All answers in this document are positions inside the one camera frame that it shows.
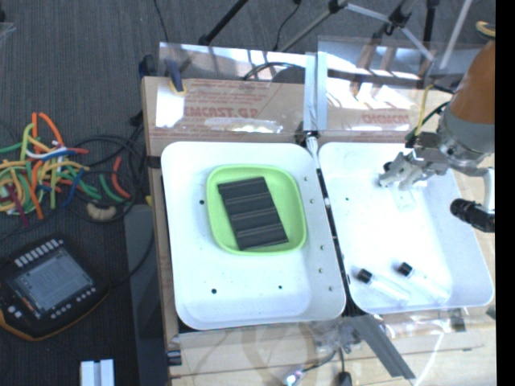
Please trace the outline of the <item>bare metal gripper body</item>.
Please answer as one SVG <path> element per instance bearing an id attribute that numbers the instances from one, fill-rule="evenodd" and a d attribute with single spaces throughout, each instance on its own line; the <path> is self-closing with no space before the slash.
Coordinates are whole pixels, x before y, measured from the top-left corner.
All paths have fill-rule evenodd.
<path id="1" fill-rule="evenodd" d="M 448 133 L 421 132 L 406 141 L 412 149 L 408 161 L 426 176 L 444 175 L 449 169 L 462 169 L 460 153 L 464 144 Z"/>

